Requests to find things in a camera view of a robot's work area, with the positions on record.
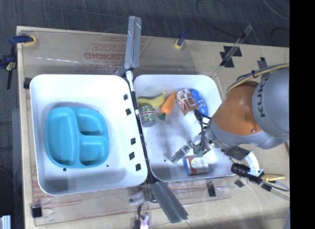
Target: toy banana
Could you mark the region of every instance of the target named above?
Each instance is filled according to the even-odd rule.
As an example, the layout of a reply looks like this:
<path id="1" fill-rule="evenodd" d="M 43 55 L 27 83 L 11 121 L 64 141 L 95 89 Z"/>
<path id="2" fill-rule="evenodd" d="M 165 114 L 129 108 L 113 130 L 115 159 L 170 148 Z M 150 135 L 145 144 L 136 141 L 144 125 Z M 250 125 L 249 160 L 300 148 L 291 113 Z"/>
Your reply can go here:
<path id="1" fill-rule="evenodd" d="M 165 101 L 166 92 L 163 92 L 160 96 L 149 99 L 149 98 L 138 98 L 138 105 L 151 105 L 153 108 L 161 106 Z"/>

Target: blue plate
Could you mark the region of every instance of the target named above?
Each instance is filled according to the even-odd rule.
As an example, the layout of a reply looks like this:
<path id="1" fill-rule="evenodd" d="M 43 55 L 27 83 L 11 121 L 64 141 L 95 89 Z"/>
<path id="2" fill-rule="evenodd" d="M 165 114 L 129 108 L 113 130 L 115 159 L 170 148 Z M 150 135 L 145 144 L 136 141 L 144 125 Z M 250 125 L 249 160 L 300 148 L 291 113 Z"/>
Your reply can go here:
<path id="1" fill-rule="evenodd" d="M 57 107 L 45 124 L 47 155 L 65 168 L 95 167 L 109 155 L 106 122 L 97 111 L 82 107 Z"/>

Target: white tray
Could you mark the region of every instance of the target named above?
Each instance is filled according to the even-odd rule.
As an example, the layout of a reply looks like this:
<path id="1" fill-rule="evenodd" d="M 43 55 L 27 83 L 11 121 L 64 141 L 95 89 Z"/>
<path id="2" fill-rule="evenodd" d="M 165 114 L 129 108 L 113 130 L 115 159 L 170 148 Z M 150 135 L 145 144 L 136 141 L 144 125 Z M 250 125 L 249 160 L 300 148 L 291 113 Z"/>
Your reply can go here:
<path id="1" fill-rule="evenodd" d="M 32 79 L 30 92 L 37 176 L 43 191 L 58 196 L 131 187 L 146 180 L 148 170 L 129 86 L 124 79 L 114 75 L 43 74 Z M 45 120 L 58 106 L 86 107 L 104 117 L 110 143 L 105 163 L 64 171 L 50 161 L 45 147 Z"/>
<path id="2" fill-rule="evenodd" d="M 210 116 L 221 104 L 215 82 L 204 75 L 140 75 L 134 81 L 137 97 L 156 97 L 163 91 L 167 92 L 167 97 L 171 92 L 185 88 L 199 91 L 208 106 Z M 210 168 L 206 174 L 188 176 L 183 160 L 173 164 L 170 161 L 171 156 L 200 133 L 200 124 L 192 111 L 184 116 L 177 102 L 165 121 L 158 118 L 159 108 L 155 109 L 155 113 L 157 123 L 143 128 L 143 135 L 151 171 L 157 179 L 169 182 L 232 175 L 231 160 L 215 148 L 205 155 Z"/>

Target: blue clamp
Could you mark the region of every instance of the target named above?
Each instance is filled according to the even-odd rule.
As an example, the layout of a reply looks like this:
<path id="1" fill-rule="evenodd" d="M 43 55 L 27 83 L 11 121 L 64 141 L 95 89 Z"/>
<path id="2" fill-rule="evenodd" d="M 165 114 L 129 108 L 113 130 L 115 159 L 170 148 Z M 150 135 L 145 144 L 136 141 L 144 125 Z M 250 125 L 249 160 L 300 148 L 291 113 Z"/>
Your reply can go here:
<path id="1" fill-rule="evenodd" d="M 17 55 L 15 50 L 15 45 L 18 43 L 26 44 L 34 44 L 36 39 L 34 36 L 28 35 L 18 35 L 11 37 L 9 39 L 9 43 L 11 44 L 11 54 L 0 56 L 0 69 L 6 69 L 9 72 L 7 90 L 11 87 L 11 78 L 12 78 L 12 70 L 17 67 Z"/>
<path id="2" fill-rule="evenodd" d="M 175 42 L 175 48 L 181 49 L 183 47 L 184 40 L 186 36 L 188 35 L 188 33 L 189 33 L 189 29 L 185 29 L 183 32 L 180 33 L 180 35 L 178 36 L 178 39 Z"/>

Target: toy carrot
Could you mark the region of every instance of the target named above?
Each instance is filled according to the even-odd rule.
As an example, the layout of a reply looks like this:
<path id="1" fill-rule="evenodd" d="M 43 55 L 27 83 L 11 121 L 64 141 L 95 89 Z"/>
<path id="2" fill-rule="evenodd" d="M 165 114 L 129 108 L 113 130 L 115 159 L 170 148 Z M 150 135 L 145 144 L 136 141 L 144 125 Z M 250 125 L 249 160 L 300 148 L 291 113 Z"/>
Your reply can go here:
<path id="1" fill-rule="evenodd" d="M 176 93 L 172 92 L 170 94 L 170 96 L 168 96 L 168 98 L 165 100 L 165 102 L 163 103 L 163 105 L 161 106 L 161 112 L 162 114 L 159 115 L 159 119 L 160 120 L 165 120 L 165 116 L 167 114 L 170 114 L 170 112 L 173 109 L 173 105 L 174 105 L 174 101 L 175 101 L 175 97 L 176 97 Z"/>

